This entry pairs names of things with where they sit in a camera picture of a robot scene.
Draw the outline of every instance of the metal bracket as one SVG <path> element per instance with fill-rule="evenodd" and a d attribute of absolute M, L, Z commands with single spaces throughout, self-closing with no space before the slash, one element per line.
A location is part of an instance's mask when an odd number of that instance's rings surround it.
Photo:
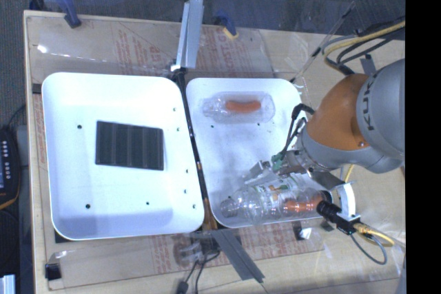
<path fill-rule="evenodd" d="M 364 58 L 360 59 L 361 66 L 366 75 L 372 75 L 377 72 L 375 63 L 373 62 L 372 56 L 366 54 Z"/>
<path fill-rule="evenodd" d="M 172 65 L 171 71 L 181 67 L 192 69 L 196 67 L 203 13 L 203 0 L 189 0 L 185 2 L 176 64 Z"/>
<path fill-rule="evenodd" d="M 15 275 L 0 277 L 0 294 L 15 294 Z"/>
<path fill-rule="evenodd" d="M 352 221 L 359 217 L 356 213 L 356 198 L 353 193 L 351 182 L 333 176 L 328 171 L 310 173 L 311 179 L 318 182 L 328 190 L 336 190 L 340 196 L 340 206 L 342 211 L 338 214 L 341 218 Z"/>

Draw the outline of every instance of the black wire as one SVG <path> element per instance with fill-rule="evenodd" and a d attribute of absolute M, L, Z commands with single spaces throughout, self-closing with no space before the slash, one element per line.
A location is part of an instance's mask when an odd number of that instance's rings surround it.
<path fill-rule="evenodd" d="M 385 22 L 379 22 L 379 23 L 375 23 L 373 25 L 370 25 L 368 28 L 366 28 L 365 30 L 358 30 L 356 31 L 358 36 L 367 36 L 371 33 L 383 30 L 385 28 L 389 28 L 399 22 L 402 22 L 406 19 L 405 15 L 402 15 L 400 17 L 397 17 L 395 20 L 391 20 L 391 21 L 385 21 Z"/>
<path fill-rule="evenodd" d="M 381 249 L 381 251 L 383 252 L 383 256 L 384 256 L 384 260 L 383 261 L 379 261 L 375 258 L 373 258 L 371 255 L 369 255 L 366 250 L 364 250 L 361 245 L 357 242 L 357 240 L 354 238 L 353 234 L 351 234 L 351 239 L 353 240 L 353 242 L 355 243 L 355 245 L 357 245 L 357 247 L 372 261 L 374 261 L 376 264 L 386 264 L 387 263 L 387 253 L 386 253 L 386 249 L 384 248 L 383 244 L 381 243 L 381 241 L 379 241 L 375 236 L 371 235 L 371 234 L 363 234 L 364 237 L 366 237 L 369 240 L 373 240 Z"/>
<path fill-rule="evenodd" d="M 390 33 L 388 33 L 388 34 L 382 36 L 382 38 L 383 38 L 383 41 L 382 41 L 382 42 L 379 42 L 379 43 L 377 43 L 377 44 L 371 46 L 370 48 L 367 48 L 366 50 L 363 50 L 362 52 L 359 52 L 359 53 L 357 53 L 357 54 L 355 54 L 355 55 L 353 55 L 353 56 L 351 56 L 351 57 L 349 57 L 349 58 L 347 58 L 347 59 L 345 59 L 345 60 L 342 61 L 342 60 L 341 60 L 342 57 L 344 57 L 347 53 L 349 53 L 349 52 L 351 52 L 352 50 L 356 49 L 356 48 L 359 47 L 360 45 L 365 44 L 365 43 L 367 43 L 367 42 L 370 42 L 370 41 L 372 41 L 372 40 L 374 40 L 374 39 L 377 39 L 377 38 L 369 39 L 368 41 L 364 41 L 364 42 L 362 42 L 362 43 L 357 43 L 357 44 L 355 44 L 355 45 L 352 45 L 352 46 L 349 47 L 348 49 L 342 51 L 342 52 L 337 56 L 336 62 L 337 62 L 338 64 L 348 63 L 348 62 L 350 62 L 350 61 L 352 61 L 352 60 L 354 60 L 354 59 L 356 59 L 356 58 L 359 58 L 360 56 L 363 56 L 363 55 L 365 55 L 365 54 L 368 54 L 369 52 L 373 52 L 374 50 L 377 50 L 378 48 L 384 46 L 385 44 L 388 44 L 390 41 L 392 41 L 394 38 L 396 38 L 396 37 L 399 35 L 399 33 L 400 33 L 401 31 L 403 31 L 403 30 L 404 30 L 404 28 L 398 28 L 397 30 L 394 30 L 394 31 L 392 31 L 392 32 L 390 32 Z"/>
<path fill-rule="evenodd" d="M 194 284 L 194 293 L 195 293 L 195 294 L 198 294 L 198 282 L 199 282 L 199 277 L 201 276 L 202 270 L 204 269 L 205 265 L 206 265 L 208 262 L 210 262 L 210 261 L 214 260 L 215 258 L 217 258 L 220 254 L 221 254 L 221 252 L 220 252 L 220 251 L 217 251 L 217 252 L 215 252 L 215 255 L 214 255 L 212 258 L 208 259 L 208 260 L 207 260 L 207 256 L 208 256 L 208 254 L 204 256 L 204 260 L 203 260 L 203 262 L 200 264 L 200 265 L 201 265 L 201 268 L 199 269 L 198 276 L 196 277 L 196 283 Z"/>
<path fill-rule="evenodd" d="M 396 22 L 396 20 L 395 21 L 386 22 L 386 23 L 379 23 L 379 24 L 372 25 L 372 26 L 370 26 L 367 30 L 365 30 L 362 33 L 362 36 L 366 36 L 366 35 L 368 35 L 368 33 L 374 32 L 374 30 L 375 31 L 378 30 L 378 28 L 385 27 L 386 25 L 390 25 L 391 23 L 395 23 L 395 22 Z M 392 40 L 393 37 L 395 37 L 397 34 L 399 34 L 403 30 L 404 30 L 404 28 L 398 28 L 398 29 L 396 29 L 396 30 L 394 30 L 394 31 L 392 31 L 390 33 L 387 33 L 387 34 L 385 34 L 383 36 L 374 37 L 374 38 L 371 38 L 371 39 L 367 39 L 366 41 L 355 43 L 355 44 L 349 46 L 348 48 L 346 48 L 345 50 L 343 50 L 337 56 L 337 59 L 335 61 L 332 61 L 329 57 L 326 57 L 325 58 L 326 63 L 329 64 L 330 66 L 332 66 L 334 69 L 337 69 L 338 71 L 340 71 L 345 76 L 348 76 L 348 75 L 351 75 L 351 74 L 355 74 L 355 72 L 351 68 L 347 67 L 344 64 L 348 63 L 348 62 L 350 62 L 350 61 L 352 61 L 352 60 L 354 60 L 354 59 L 356 59 L 356 58 L 358 58 L 358 57 L 360 57 L 360 56 L 362 56 L 362 55 L 364 55 L 366 53 L 369 53 L 369 52 L 371 52 L 371 51 L 373 51 L 375 49 L 378 49 L 382 45 L 390 42 L 390 40 Z M 366 43 L 368 43 L 370 41 L 373 41 L 374 39 L 378 39 L 378 38 L 384 38 L 385 40 L 383 42 L 381 42 L 381 43 L 373 45 L 372 47 L 370 47 L 367 50 L 363 50 L 362 52 L 357 53 L 356 55 L 352 56 L 351 58 L 345 59 L 344 61 L 341 60 L 342 57 L 344 57 L 348 53 L 352 52 L 356 48 L 360 47 L 361 45 L 364 45 L 364 44 L 366 44 Z"/>
<path fill-rule="evenodd" d="M 385 39 L 369 48 L 367 48 L 366 50 L 363 50 L 353 56 L 350 56 L 349 58 L 346 58 L 345 60 L 342 60 L 342 57 L 344 57 L 346 55 L 346 53 L 341 52 L 338 57 L 337 57 L 337 63 L 339 64 L 345 64 L 348 63 L 350 61 L 353 61 L 354 59 L 360 58 L 361 56 L 364 56 L 365 54 L 368 54 L 370 52 L 373 52 L 374 50 L 378 49 L 379 47 L 384 46 L 385 44 L 388 44 L 390 41 L 392 41 L 392 39 Z"/>
<path fill-rule="evenodd" d="M 282 157 L 285 157 L 285 154 L 287 153 L 287 150 L 288 150 L 288 148 L 289 148 L 289 145 L 291 144 L 292 140 L 297 136 L 297 134 L 298 134 L 298 130 L 300 129 L 300 124 L 301 124 L 302 122 L 305 122 L 305 123 L 306 123 L 306 119 L 305 119 L 305 117 L 302 117 L 302 118 L 298 121 L 297 126 L 296 126 L 296 129 L 294 130 L 294 132 L 293 132 L 291 135 L 288 135 L 287 143 L 286 143 L 285 147 L 283 147 L 282 151 L 280 152 L 280 154 L 282 155 Z"/>
<path fill-rule="evenodd" d="M 187 279 L 185 280 L 185 283 L 187 283 L 188 280 L 190 279 L 190 277 L 192 276 L 192 274 L 193 274 L 193 272 L 194 272 L 194 269 L 196 268 L 196 265 L 197 265 L 197 264 L 198 264 L 198 260 L 196 260 L 196 261 L 193 263 L 192 270 L 190 271 L 189 275 L 187 276 Z"/>
<path fill-rule="evenodd" d="M 22 106 L 20 106 L 15 112 L 14 114 L 11 116 L 11 118 L 9 119 L 8 125 L 6 125 L 8 128 L 10 128 L 15 116 L 21 112 L 21 110 L 23 110 L 26 107 L 26 104 L 23 104 Z"/>

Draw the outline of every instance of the wooden table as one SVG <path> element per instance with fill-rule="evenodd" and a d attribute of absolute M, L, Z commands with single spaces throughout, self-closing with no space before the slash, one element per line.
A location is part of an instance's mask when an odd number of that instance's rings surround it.
<path fill-rule="evenodd" d="M 35 293 L 175 293 L 178 282 L 188 275 L 188 269 L 147 276 L 142 270 L 139 275 L 124 273 L 124 268 L 136 268 L 132 262 L 127 267 L 121 266 L 120 256 L 124 249 L 127 251 L 123 260 L 136 261 L 136 257 L 142 254 L 135 249 L 150 246 L 150 240 L 55 241 L 48 213 L 50 201 L 39 84 L 47 75 L 57 71 L 146 74 L 143 64 L 151 68 L 155 67 L 155 60 L 164 62 L 173 58 L 180 30 L 179 23 L 92 16 L 80 18 L 83 27 L 75 31 L 64 22 L 63 14 L 26 10 L 23 16 Z M 276 76 L 288 79 L 324 38 L 321 34 L 238 30 L 243 39 L 249 36 L 258 39 L 259 43 L 243 41 L 222 47 L 221 39 L 211 37 L 220 33 L 219 28 L 204 25 L 199 55 L 207 56 L 213 44 L 210 41 L 215 41 L 217 53 L 224 54 L 221 71 L 228 72 L 232 53 L 242 53 L 245 59 L 269 59 Z M 127 58 L 129 52 L 136 55 Z M 392 63 L 404 57 L 404 42 L 392 41 L 372 56 L 377 68 Z M 113 58 L 114 62 L 108 63 L 106 58 Z M 353 68 L 362 71 L 357 63 Z M 155 70 L 153 74 L 160 74 L 161 66 Z M 316 59 L 306 71 L 305 80 L 297 81 L 297 84 L 299 87 L 307 85 L 303 97 L 317 107 L 325 93 L 341 78 L 342 75 L 325 65 L 322 59 Z M 310 293 L 315 289 L 315 293 L 395 293 L 405 253 L 404 172 L 397 169 L 377 175 L 355 167 L 351 180 L 354 181 L 357 211 L 362 215 L 362 221 L 401 244 L 387 248 L 389 261 L 386 265 L 380 266 L 369 260 L 345 234 L 339 231 L 327 233 L 317 228 L 314 233 L 321 245 L 318 251 L 311 246 L 300 253 L 256 260 L 265 276 L 262 285 L 255 280 L 240 280 L 233 266 L 224 263 L 203 270 L 199 291 L 216 294 Z M 375 246 L 365 244 L 365 247 L 373 256 L 381 258 Z M 62 278 L 49 282 L 45 279 L 45 265 L 53 253 L 63 262 Z M 112 267 L 113 272 L 106 277 L 103 272 Z M 193 291 L 195 278 L 193 275 L 189 281 L 188 293 Z"/>

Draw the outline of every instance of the cable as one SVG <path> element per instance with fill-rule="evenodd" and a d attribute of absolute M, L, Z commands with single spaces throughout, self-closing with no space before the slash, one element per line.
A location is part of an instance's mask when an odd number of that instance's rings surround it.
<path fill-rule="evenodd" d="M 12 124 L 12 122 L 13 122 L 15 116 L 16 116 L 19 112 L 21 112 L 21 110 L 23 110 L 25 107 L 26 107 L 26 104 L 23 104 L 22 106 L 20 106 L 20 107 L 14 112 L 14 114 L 13 114 L 13 115 L 11 116 L 11 118 L 9 119 L 8 124 L 6 125 L 6 126 L 8 127 L 8 129 L 10 128 L 10 126 L 11 126 L 11 124 Z"/>
<path fill-rule="evenodd" d="M 369 239 L 369 240 L 373 240 L 379 247 L 380 247 L 380 249 L 381 249 L 381 252 L 383 253 L 383 257 L 384 257 L 384 260 L 383 261 L 380 261 L 380 260 L 377 260 L 377 259 L 375 259 L 375 258 L 373 258 L 371 255 L 369 255 L 367 252 L 366 252 L 366 250 L 364 250 L 362 247 L 361 247 L 361 245 L 360 244 L 358 244 L 358 242 L 357 242 L 357 240 L 354 238 L 354 236 L 353 236 L 353 234 L 351 234 L 351 239 L 353 240 L 353 242 L 355 243 L 355 245 L 370 259 L 370 260 L 372 260 L 372 261 L 374 261 L 376 264 L 381 264 L 381 265 L 383 265 L 383 264 L 386 264 L 387 263 L 387 253 L 386 253 L 386 249 L 384 248 L 384 246 L 383 246 L 383 244 L 381 244 L 381 242 L 377 239 L 377 238 L 375 238 L 373 235 L 370 235 L 370 234 L 363 234 L 362 236 L 364 236 L 364 237 L 366 237 L 367 239 Z"/>
<path fill-rule="evenodd" d="M 299 103 L 297 104 L 293 109 L 292 109 L 292 113 L 291 113 L 291 124 L 289 125 L 289 130 L 288 130 L 288 136 L 287 136 L 287 141 L 285 143 L 285 146 L 283 147 L 282 151 L 279 152 L 280 154 L 280 159 L 283 159 L 285 157 L 285 154 L 287 153 L 287 150 L 289 148 L 289 145 L 291 144 L 292 140 L 296 137 L 296 135 L 298 134 L 298 130 L 300 129 L 301 125 L 304 125 L 306 123 L 306 118 L 302 117 L 298 122 L 297 122 L 297 126 L 296 129 L 294 130 L 293 133 L 291 133 L 292 128 L 294 127 L 294 122 L 297 120 L 298 115 L 300 114 L 301 111 L 307 112 L 311 115 L 314 114 L 314 109 L 312 109 L 310 106 L 305 105 L 303 103 Z"/>
<path fill-rule="evenodd" d="M 190 277 L 192 276 L 192 274 L 193 274 L 193 272 L 194 272 L 194 269 L 196 268 L 196 265 L 197 265 L 197 264 L 198 264 L 198 260 L 196 260 L 196 261 L 193 263 L 193 267 L 192 267 L 192 269 L 190 270 L 190 273 L 188 274 L 187 279 L 185 280 L 185 283 L 187 283 L 188 280 L 190 279 Z"/>
<path fill-rule="evenodd" d="M 220 252 L 220 251 L 217 251 L 217 252 L 215 252 L 215 255 L 214 255 L 212 258 L 208 259 L 208 260 L 207 260 L 207 255 L 204 256 L 204 260 L 203 260 L 203 262 L 202 262 L 202 264 L 201 264 L 201 269 L 199 269 L 198 276 L 196 277 L 196 283 L 194 284 L 194 293 L 195 293 L 195 294 L 198 294 L 198 282 L 199 282 L 199 277 L 201 276 L 201 273 L 202 273 L 202 270 L 204 269 L 204 266 L 205 266 L 208 262 L 210 262 L 210 261 L 214 260 L 215 258 L 217 258 L 220 254 L 221 254 L 221 252 Z"/>
<path fill-rule="evenodd" d="M 370 226 L 368 226 L 367 224 L 363 224 L 363 223 L 355 223 L 353 224 L 353 227 L 356 229 L 356 231 L 360 234 L 369 234 L 369 235 L 376 235 L 379 238 L 382 238 L 383 240 L 386 240 L 391 246 L 395 245 L 395 242 L 393 241 L 392 238 L 390 238 L 389 236 L 387 236 L 384 233 L 381 233 L 380 231 L 376 231 L 375 229 L 372 229 Z"/>
<path fill-rule="evenodd" d="M 350 165 L 350 166 L 349 166 L 349 169 L 348 169 L 347 172 L 346 172 L 345 182 L 347 182 L 347 181 L 349 180 L 349 177 L 350 177 L 350 175 L 351 175 L 351 172 L 352 172 L 353 166 L 354 166 L 354 165 Z"/>
<path fill-rule="evenodd" d="M 355 38 L 356 36 L 354 34 L 349 34 L 347 36 L 341 36 L 341 37 L 337 37 L 334 38 L 328 42 L 326 42 L 325 44 L 322 45 L 322 52 L 325 50 L 326 47 L 329 47 L 331 44 L 337 43 L 337 42 L 341 42 L 341 41 L 346 41 L 347 39 L 352 39 Z"/>
<path fill-rule="evenodd" d="M 208 262 L 210 262 L 210 261 L 214 260 L 215 258 L 217 258 L 221 254 L 221 252 L 220 251 L 216 251 L 216 252 L 214 252 L 214 256 L 212 256 L 210 259 L 207 259 L 208 255 L 211 255 L 211 254 L 213 254 L 213 253 L 205 254 L 204 255 L 204 260 L 202 262 L 200 262 L 199 259 L 197 259 L 193 263 L 192 269 L 190 270 L 190 272 L 189 272 L 187 278 L 185 279 L 185 281 L 179 282 L 176 294 L 186 294 L 186 292 L 188 290 L 188 281 L 189 281 L 190 277 L 192 276 L 192 274 L 194 272 L 194 269 L 199 264 L 201 266 L 201 268 L 199 269 L 198 276 L 196 278 L 196 283 L 195 283 L 195 294 L 198 293 L 198 281 L 199 281 L 199 277 L 201 276 L 202 270 L 204 269 L 205 265 Z"/>
<path fill-rule="evenodd" d="M 366 42 L 369 41 L 371 39 L 375 39 L 378 38 L 380 36 L 384 36 L 385 34 L 391 33 L 393 31 L 396 30 L 400 30 L 401 28 L 403 28 L 406 25 L 406 21 L 401 21 L 399 23 L 397 23 L 396 25 L 393 25 L 391 27 L 385 28 L 383 30 L 368 34 L 367 36 L 362 36 L 362 37 L 357 37 L 354 38 L 352 40 L 349 41 L 345 41 L 344 43 L 339 43 L 334 45 L 333 47 L 329 48 L 324 54 L 323 56 L 326 58 L 328 57 L 332 52 L 336 51 L 337 49 L 343 48 L 343 47 L 348 47 L 349 45 L 352 44 L 356 44 L 356 43 L 360 43 L 360 42 Z"/>
<path fill-rule="evenodd" d="M 350 39 L 348 41 L 340 41 L 341 43 L 338 43 L 338 44 L 332 46 L 326 52 L 324 51 L 324 49 L 322 50 L 322 54 L 323 54 L 323 56 L 325 58 L 325 62 L 329 66 L 331 66 L 333 69 L 336 69 L 336 70 L 342 72 L 345 76 L 350 75 L 350 74 L 354 74 L 354 71 L 351 70 L 346 65 L 344 65 L 344 63 L 347 63 L 350 60 L 354 60 L 355 58 L 359 57 L 360 55 L 362 55 L 363 53 L 365 53 L 367 51 L 372 51 L 374 49 L 379 48 L 381 45 L 384 45 L 387 42 L 389 42 L 390 39 L 385 40 L 383 43 L 375 44 L 373 47 L 369 48 L 368 50 L 365 50 L 362 53 L 358 53 L 355 56 L 352 56 L 350 59 L 347 59 L 344 62 L 342 62 L 341 58 L 344 55 L 348 54 L 349 52 L 351 52 L 354 49 L 360 47 L 361 45 L 365 44 L 368 41 L 371 41 L 373 39 L 377 39 L 378 37 L 381 37 L 381 36 L 384 36 L 384 35 L 390 35 L 390 34 L 393 34 L 394 32 L 402 30 L 405 27 L 405 25 L 406 25 L 406 21 L 401 21 L 401 22 L 399 22 L 399 23 L 397 23 L 395 25 L 392 25 L 392 26 L 390 26 L 388 28 L 384 28 L 382 30 L 370 33 L 370 34 L 365 35 L 365 36 L 355 37 L 355 38 Z M 329 59 L 329 55 L 332 52 L 334 52 L 337 49 L 344 48 L 344 47 L 349 47 L 349 48 L 347 48 L 342 53 L 340 53 L 340 55 L 338 56 L 337 61 L 332 61 L 331 59 Z"/>

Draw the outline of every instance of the plastic bottle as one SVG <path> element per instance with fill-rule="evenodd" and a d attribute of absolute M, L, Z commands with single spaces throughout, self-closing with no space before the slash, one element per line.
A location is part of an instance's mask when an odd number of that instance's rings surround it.
<path fill-rule="evenodd" d="M 240 217 L 251 225 L 274 220 L 319 216 L 317 204 L 330 200 L 328 191 L 304 188 L 292 177 L 242 187 L 220 204 L 226 218 Z"/>

